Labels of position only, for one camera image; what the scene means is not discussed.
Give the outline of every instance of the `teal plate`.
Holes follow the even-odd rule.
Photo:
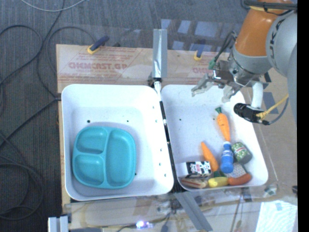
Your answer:
[[[136,145],[130,133],[112,127],[86,127],[76,136],[72,157],[76,179],[96,188],[119,189],[135,176]]]

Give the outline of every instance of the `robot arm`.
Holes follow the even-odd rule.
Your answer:
[[[297,4],[289,0],[258,0],[247,14],[228,60],[215,59],[215,64],[210,65],[212,73],[204,75],[192,89],[192,96],[216,85],[224,89],[222,101],[228,102],[241,88],[252,87],[252,104],[237,104],[234,111],[248,121],[262,123],[255,116],[262,112],[264,83],[260,77],[275,68],[287,77],[296,122],[296,56]]]

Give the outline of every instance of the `toy carrot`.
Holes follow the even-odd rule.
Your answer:
[[[218,112],[217,123],[223,134],[223,137],[225,138],[226,141],[230,142],[231,141],[230,126],[228,124],[227,116],[222,113],[221,107],[216,108],[216,111]]]
[[[218,164],[216,158],[214,157],[211,150],[206,146],[206,144],[204,142],[201,142],[201,145],[202,145],[204,158],[205,158],[206,161],[209,162],[209,164],[211,166],[211,171],[212,172],[217,171],[218,168],[219,168],[219,164]]]
[[[249,174],[249,173],[246,173],[246,174],[244,174],[240,177],[237,177],[237,178],[229,177],[227,179],[227,182],[231,186],[238,186],[238,185],[243,185],[243,184],[249,182],[251,179],[252,179],[252,175]]]

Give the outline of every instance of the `white cable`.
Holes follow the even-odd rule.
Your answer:
[[[82,2],[84,2],[84,1],[86,1],[86,0],[80,0],[79,2],[77,2],[76,4],[73,4],[73,5],[70,6],[70,7],[63,8],[63,9],[59,9],[59,10],[46,10],[46,9],[42,9],[42,8],[36,7],[36,6],[34,6],[34,5],[32,5],[32,4],[28,3],[28,2],[26,2],[25,0],[21,0],[21,1],[24,2],[25,4],[29,5],[30,7],[37,9],[37,10],[42,10],[42,11],[45,11],[45,12],[60,12],[60,11],[63,11],[63,10],[67,10],[67,9],[73,8],[73,7],[75,7],[76,5],[82,3]]]

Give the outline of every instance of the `yellow cable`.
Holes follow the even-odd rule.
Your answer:
[[[264,112],[261,112],[259,114],[256,114],[257,117],[260,117],[261,119],[264,119],[272,110],[274,110],[277,106],[279,106],[282,102],[284,102],[287,98],[289,98],[289,94],[286,94],[279,102],[274,104],[272,107],[267,109]]]

